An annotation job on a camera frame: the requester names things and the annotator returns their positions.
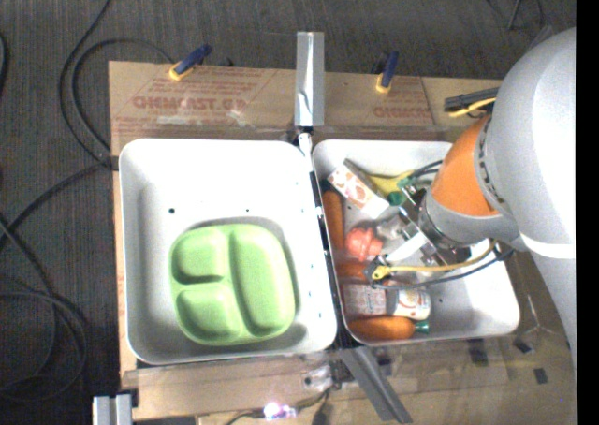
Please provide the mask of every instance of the orange carrot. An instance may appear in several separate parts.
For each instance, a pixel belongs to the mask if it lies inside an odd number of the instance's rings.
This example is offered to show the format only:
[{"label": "orange carrot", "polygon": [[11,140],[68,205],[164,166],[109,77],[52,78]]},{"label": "orange carrot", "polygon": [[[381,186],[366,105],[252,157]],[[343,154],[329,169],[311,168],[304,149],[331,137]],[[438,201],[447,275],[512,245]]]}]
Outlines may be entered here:
[{"label": "orange carrot", "polygon": [[404,316],[372,316],[357,318],[347,327],[364,341],[409,339],[416,331],[412,320]]},{"label": "orange carrot", "polygon": [[325,220],[329,230],[332,246],[336,250],[343,249],[343,203],[341,196],[332,190],[326,190],[322,195],[325,210]]}]

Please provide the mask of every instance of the green plate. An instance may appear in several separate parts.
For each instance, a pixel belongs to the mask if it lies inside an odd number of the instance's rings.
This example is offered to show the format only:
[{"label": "green plate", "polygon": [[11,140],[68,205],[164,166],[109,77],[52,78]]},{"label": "green plate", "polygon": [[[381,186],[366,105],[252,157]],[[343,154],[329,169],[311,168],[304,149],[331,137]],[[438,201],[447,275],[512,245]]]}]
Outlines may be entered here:
[{"label": "green plate", "polygon": [[285,332],[296,313],[289,265],[264,227],[227,224],[183,233],[170,248],[179,326],[199,344],[260,342]]}]

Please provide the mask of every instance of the bottle cap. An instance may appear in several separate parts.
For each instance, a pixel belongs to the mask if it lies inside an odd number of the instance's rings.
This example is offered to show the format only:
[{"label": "bottle cap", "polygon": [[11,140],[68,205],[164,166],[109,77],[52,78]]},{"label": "bottle cap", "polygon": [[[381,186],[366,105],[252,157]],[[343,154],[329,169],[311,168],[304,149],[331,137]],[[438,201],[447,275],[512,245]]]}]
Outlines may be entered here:
[{"label": "bottle cap", "polygon": [[428,320],[420,320],[419,322],[415,322],[414,326],[416,331],[420,333],[429,333],[429,321]]},{"label": "bottle cap", "polygon": [[402,205],[403,201],[405,200],[405,196],[399,190],[396,190],[387,195],[387,200],[389,201],[390,205]]}]

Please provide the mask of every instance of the metal bracket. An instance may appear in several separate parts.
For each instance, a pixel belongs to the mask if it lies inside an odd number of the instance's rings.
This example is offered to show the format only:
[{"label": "metal bracket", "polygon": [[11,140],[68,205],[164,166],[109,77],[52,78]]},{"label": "metal bracket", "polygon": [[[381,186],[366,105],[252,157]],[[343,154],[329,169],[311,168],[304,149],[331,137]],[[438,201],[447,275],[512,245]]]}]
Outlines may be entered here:
[{"label": "metal bracket", "polygon": [[94,425],[133,425],[133,401],[129,393],[116,397],[94,397]]},{"label": "metal bracket", "polygon": [[296,127],[325,124],[325,36],[299,32],[296,65]]},{"label": "metal bracket", "polygon": [[370,348],[340,350],[339,358],[373,404],[378,417],[383,420],[396,420],[398,423],[412,423],[412,417],[403,406],[393,387],[383,376],[378,361]]}]

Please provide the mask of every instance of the bottle label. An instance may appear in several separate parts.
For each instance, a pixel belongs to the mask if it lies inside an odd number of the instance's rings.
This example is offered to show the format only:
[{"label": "bottle label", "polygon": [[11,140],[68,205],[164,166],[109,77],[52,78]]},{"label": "bottle label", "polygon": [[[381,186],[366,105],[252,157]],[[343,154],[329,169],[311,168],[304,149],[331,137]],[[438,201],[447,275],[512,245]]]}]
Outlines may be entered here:
[{"label": "bottle label", "polygon": [[406,316],[425,320],[431,313],[431,296],[424,290],[383,290],[364,284],[344,284],[343,310],[347,317]]},{"label": "bottle label", "polygon": [[371,286],[347,284],[343,286],[343,308],[350,317],[385,315],[385,290]]}]

